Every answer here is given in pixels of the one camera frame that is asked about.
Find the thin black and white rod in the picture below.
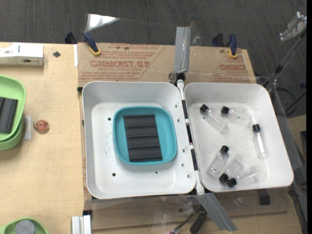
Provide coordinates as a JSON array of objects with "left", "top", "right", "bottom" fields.
[{"left": 176, "top": 79, "right": 205, "bottom": 196}]

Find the black ribbed insert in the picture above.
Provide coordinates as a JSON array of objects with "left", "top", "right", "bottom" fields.
[
  {"left": 123, "top": 114, "right": 163, "bottom": 162},
  {"left": 0, "top": 97, "right": 19, "bottom": 134}
]

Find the brown cardboard board red print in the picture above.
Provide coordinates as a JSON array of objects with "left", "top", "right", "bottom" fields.
[{"left": 77, "top": 42, "right": 303, "bottom": 232}]

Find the blue plate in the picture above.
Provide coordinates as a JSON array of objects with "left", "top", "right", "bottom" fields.
[{"left": 113, "top": 105, "right": 178, "bottom": 166}]

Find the clear bottle with black cap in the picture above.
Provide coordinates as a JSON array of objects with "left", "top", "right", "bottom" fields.
[
  {"left": 218, "top": 155, "right": 245, "bottom": 184},
  {"left": 207, "top": 145, "right": 230, "bottom": 178},
  {"left": 252, "top": 124, "right": 269, "bottom": 159},
  {"left": 226, "top": 167, "right": 259, "bottom": 188},
  {"left": 220, "top": 106, "right": 252, "bottom": 127},
  {"left": 199, "top": 104, "right": 229, "bottom": 133}
]

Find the white plastic tray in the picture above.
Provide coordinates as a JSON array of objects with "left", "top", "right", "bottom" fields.
[
  {"left": 81, "top": 81, "right": 197, "bottom": 200},
  {"left": 183, "top": 82, "right": 294, "bottom": 193}
]

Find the small copper round disc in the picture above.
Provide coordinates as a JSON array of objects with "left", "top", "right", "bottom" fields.
[{"left": 33, "top": 119, "right": 50, "bottom": 134}]

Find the white cardboard box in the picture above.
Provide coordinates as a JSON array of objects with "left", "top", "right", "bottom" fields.
[{"left": 0, "top": 42, "right": 44, "bottom": 67}]

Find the green plate stack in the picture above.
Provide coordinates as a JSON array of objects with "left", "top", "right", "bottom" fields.
[{"left": 0, "top": 74, "right": 27, "bottom": 152}]

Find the grey round can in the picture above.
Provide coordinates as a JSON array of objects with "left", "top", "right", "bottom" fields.
[{"left": 15, "top": 219, "right": 36, "bottom": 234}]

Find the black block with thin wires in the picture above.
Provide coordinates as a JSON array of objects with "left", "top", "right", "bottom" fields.
[{"left": 168, "top": 72, "right": 187, "bottom": 84}]

